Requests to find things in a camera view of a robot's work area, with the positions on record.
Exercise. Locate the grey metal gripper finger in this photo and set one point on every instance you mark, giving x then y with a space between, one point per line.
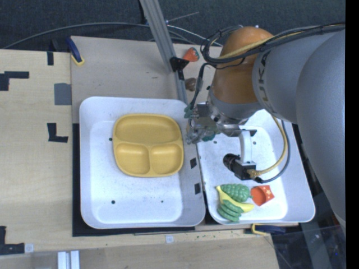
190 138
198 135

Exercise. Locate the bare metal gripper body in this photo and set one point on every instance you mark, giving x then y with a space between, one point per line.
206 120

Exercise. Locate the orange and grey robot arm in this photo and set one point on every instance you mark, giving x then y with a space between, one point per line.
280 74

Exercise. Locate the brown chestnut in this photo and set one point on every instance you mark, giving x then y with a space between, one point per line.
191 84

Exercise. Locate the yellow divided plate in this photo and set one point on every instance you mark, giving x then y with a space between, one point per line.
148 130

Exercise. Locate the white plastic tray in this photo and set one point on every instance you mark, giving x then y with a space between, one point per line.
218 172
134 200

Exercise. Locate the yellow banana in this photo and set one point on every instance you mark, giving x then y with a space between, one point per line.
221 196

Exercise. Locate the red strawberry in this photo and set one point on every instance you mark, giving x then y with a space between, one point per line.
190 55

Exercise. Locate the green grapes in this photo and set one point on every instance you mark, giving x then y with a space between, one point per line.
237 191

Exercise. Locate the green pea pods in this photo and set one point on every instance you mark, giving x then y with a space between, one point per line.
228 212

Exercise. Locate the brown cardboard board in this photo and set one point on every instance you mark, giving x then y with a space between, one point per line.
112 66

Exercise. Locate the black cylinder on white bracket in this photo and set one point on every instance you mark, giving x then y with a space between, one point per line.
243 167

